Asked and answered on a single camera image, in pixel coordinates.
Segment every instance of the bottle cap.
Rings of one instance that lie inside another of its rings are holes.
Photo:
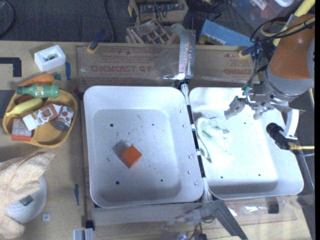
[[[23,89],[22,86],[18,86],[18,89],[16,89],[16,93],[17,94],[22,94],[22,89]]]

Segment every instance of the white tray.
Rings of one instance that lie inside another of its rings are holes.
[[[90,195],[100,207],[198,200],[203,184],[183,94],[172,87],[93,86],[84,94]],[[119,159],[133,144],[131,168]]]
[[[232,140],[223,147],[225,151],[211,152],[211,162],[202,159],[211,191],[225,200],[300,193],[304,181],[295,155],[280,149],[266,131],[269,123],[285,128],[278,110],[254,120],[254,111],[246,106],[238,115],[225,119],[224,111],[235,96],[241,95],[240,88],[218,87],[197,87],[189,94],[194,121],[218,118],[219,127],[227,130]]]

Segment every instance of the wooden table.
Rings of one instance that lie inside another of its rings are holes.
[[[29,42],[29,41],[0,41],[0,57],[19,57],[22,61],[22,77],[13,77],[12,65],[0,64],[0,90],[15,90],[18,83],[41,72],[34,62],[34,53],[45,48],[59,45],[71,64],[71,80],[63,79],[58,84],[66,91],[78,86],[77,81],[77,46],[86,46],[87,43],[76,42]],[[50,73],[65,75],[65,67],[59,66]],[[19,156],[27,156],[37,151],[46,151],[46,148],[32,146],[23,142],[11,141],[4,130],[0,129],[0,161],[6,161]],[[42,215],[25,224],[25,232],[19,240],[67,240],[73,238],[74,229],[84,229],[86,220],[86,195],[84,173],[84,150],[82,139],[81,111],[75,119],[70,136],[61,146],[54,149],[56,156],[44,173],[47,183],[47,202],[43,213],[50,213],[50,221],[42,221]],[[77,205],[74,189],[79,186],[79,204]],[[243,225],[242,229],[249,239],[268,240],[309,240],[310,233],[300,206],[293,202],[287,204],[295,215],[289,221],[281,221],[272,214],[274,223],[260,223]],[[216,226],[215,229],[204,231],[208,239],[236,240],[224,228]],[[150,239],[149,237],[116,236],[95,239]]]

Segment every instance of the toy carrot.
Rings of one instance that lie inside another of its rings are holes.
[[[54,80],[61,80],[60,74],[52,75],[49,73],[44,73],[20,83],[19,86],[31,86],[34,84],[53,85]]]

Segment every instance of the orange cube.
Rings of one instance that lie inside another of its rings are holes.
[[[131,168],[141,157],[141,153],[131,145],[120,156],[120,160],[128,167]]]

